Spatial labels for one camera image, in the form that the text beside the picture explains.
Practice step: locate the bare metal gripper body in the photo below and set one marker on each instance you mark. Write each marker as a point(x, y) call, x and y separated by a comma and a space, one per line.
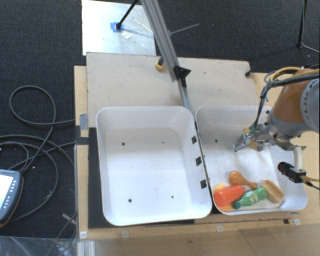
point(268, 136)

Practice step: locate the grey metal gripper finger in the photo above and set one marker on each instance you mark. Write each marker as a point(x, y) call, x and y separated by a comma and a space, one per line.
point(242, 142)
point(262, 144)

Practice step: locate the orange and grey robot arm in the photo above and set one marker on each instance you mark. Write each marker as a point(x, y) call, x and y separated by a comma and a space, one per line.
point(290, 105)

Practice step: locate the white plastic tray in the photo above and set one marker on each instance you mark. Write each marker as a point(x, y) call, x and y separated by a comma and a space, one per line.
point(150, 170)
point(225, 155)

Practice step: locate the orange toy chicken drumstick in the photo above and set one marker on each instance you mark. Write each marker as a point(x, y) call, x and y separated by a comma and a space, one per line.
point(237, 178)

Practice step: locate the thin black rod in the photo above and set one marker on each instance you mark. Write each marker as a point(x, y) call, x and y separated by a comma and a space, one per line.
point(203, 160)

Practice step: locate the tan toy hot dog bun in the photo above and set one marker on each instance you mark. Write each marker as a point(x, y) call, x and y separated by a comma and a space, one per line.
point(273, 191)

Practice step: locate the green toy bottle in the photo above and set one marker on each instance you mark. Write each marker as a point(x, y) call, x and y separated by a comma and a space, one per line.
point(252, 197)

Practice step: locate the red orange toy carrot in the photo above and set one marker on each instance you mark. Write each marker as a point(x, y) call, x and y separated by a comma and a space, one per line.
point(227, 196)

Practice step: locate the black cylinder on white bracket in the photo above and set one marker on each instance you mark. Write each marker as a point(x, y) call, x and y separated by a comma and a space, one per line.
point(287, 170)

